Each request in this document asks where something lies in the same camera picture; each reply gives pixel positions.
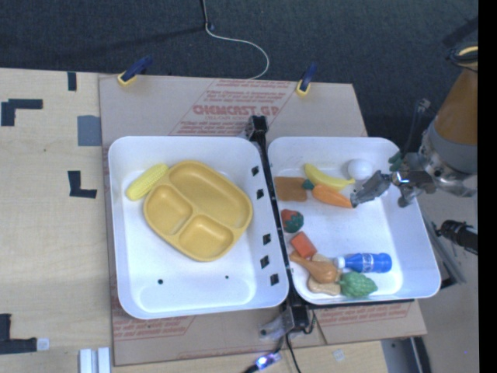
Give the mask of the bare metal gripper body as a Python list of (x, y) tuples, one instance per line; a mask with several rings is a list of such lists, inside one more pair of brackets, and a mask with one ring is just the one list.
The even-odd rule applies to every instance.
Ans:
[(451, 168), (437, 154), (396, 154), (391, 157), (391, 172), (395, 186), (413, 185), (427, 194), (442, 190), (456, 197), (473, 197), (478, 189), (464, 183), (470, 174)]

